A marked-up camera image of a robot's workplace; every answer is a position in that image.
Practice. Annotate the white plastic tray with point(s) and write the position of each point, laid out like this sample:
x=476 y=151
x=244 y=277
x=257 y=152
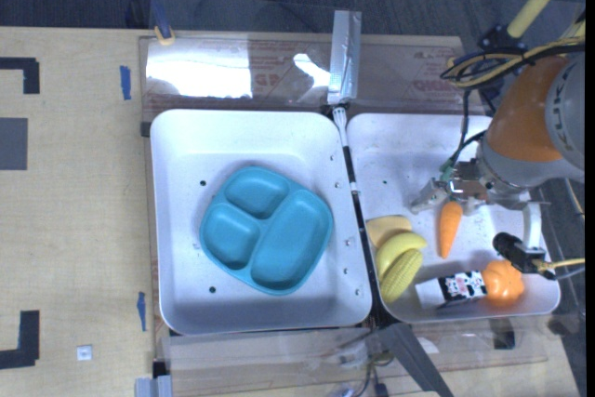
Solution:
x=395 y=162
x=186 y=246

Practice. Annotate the pale yellow toy food slice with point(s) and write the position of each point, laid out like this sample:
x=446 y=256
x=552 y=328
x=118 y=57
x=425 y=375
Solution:
x=388 y=225

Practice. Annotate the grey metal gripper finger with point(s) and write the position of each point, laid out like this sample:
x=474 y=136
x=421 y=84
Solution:
x=474 y=205
x=430 y=196

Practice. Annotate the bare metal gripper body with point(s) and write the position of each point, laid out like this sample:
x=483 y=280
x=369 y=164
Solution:
x=469 y=181

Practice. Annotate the yellow banana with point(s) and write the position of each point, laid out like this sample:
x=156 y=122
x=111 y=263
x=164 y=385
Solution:
x=400 y=244

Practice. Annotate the yellow corn cob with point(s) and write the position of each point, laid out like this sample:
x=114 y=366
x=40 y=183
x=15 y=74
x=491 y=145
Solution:
x=402 y=276

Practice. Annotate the blue divided plate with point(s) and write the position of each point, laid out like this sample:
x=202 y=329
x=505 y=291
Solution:
x=274 y=242

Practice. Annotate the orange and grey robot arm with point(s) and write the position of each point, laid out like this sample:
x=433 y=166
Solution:
x=525 y=125

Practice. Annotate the white cow-print carton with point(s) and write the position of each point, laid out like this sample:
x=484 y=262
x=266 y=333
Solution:
x=462 y=287

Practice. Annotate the orange pumpkin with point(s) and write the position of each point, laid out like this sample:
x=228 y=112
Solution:
x=504 y=283

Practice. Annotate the black cylinder on white bracket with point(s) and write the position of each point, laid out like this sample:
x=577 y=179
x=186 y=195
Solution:
x=518 y=252

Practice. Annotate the orange carrot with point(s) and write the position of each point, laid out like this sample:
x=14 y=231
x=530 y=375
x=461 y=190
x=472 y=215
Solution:
x=450 y=225

